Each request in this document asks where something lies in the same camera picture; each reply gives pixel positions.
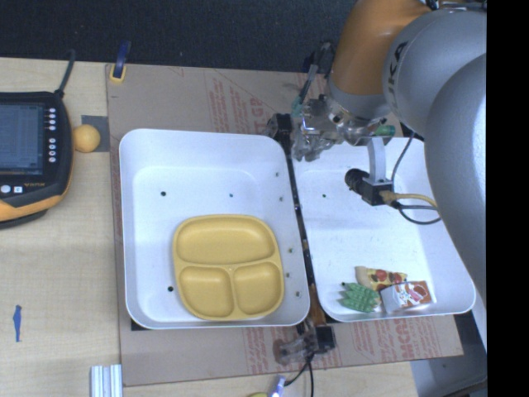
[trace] yellow ball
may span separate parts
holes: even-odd
[[[92,125],[84,124],[74,129],[75,150],[89,153],[96,150],[100,142],[101,135]]]

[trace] cardboard sheet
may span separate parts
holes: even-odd
[[[107,78],[110,65],[107,67]],[[277,340],[292,341],[296,328],[145,330],[125,305],[118,146],[140,127],[185,131],[261,133],[290,106],[305,74],[128,65],[123,83],[107,80],[112,201],[117,258],[122,375],[125,386],[297,371],[280,365]],[[318,77],[308,98],[323,93]],[[395,120],[390,123],[398,127]],[[314,369],[460,356],[453,316],[333,323],[337,348],[313,362]]]

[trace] yellow plate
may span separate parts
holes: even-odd
[[[187,219],[174,234],[173,260],[180,298],[199,318],[257,318],[272,313],[283,300],[278,244],[258,218]]]

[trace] metal bracket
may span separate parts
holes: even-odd
[[[90,397],[122,397],[122,366],[92,366],[90,368]]]
[[[393,183],[386,179],[386,149],[384,139],[379,136],[371,137],[367,143],[369,152],[369,173],[350,169],[346,173],[346,184],[349,189],[362,196],[371,206],[385,204],[380,196],[381,191],[392,191]]]

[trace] clamp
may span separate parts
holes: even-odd
[[[126,58],[131,51],[131,42],[127,40],[122,40],[117,51],[117,60],[116,63],[112,65],[110,69],[109,78],[114,83],[122,83],[125,80],[126,72]]]

